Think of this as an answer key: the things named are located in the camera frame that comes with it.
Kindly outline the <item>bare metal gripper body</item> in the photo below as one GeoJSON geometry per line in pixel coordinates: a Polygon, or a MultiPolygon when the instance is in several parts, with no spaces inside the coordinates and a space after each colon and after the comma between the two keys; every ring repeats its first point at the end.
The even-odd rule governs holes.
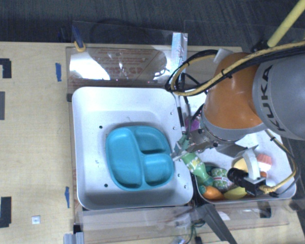
{"type": "Polygon", "coordinates": [[[218,147],[217,138],[207,129],[186,132],[177,142],[182,145],[182,151],[176,155],[182,155],[185,151],[188,153],[194,153],[196,151],[200,153],[208,148],[218,147]]]}

